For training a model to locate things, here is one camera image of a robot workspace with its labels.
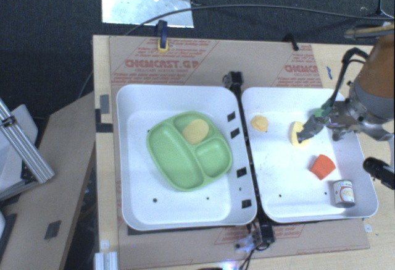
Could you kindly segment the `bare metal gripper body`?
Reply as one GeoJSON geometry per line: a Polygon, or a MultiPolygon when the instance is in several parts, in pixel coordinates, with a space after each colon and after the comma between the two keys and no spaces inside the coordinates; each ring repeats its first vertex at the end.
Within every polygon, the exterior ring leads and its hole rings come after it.
{"type": "Polygon", "coordinates": [[[328,115],[326,126],[332,131],[332,139],[339,141],[349,133],[364,133],[376,141],[389,141],[394,137],[383,128],[389,118],[378,116],[356,100],[336,101],[328,115]]]}

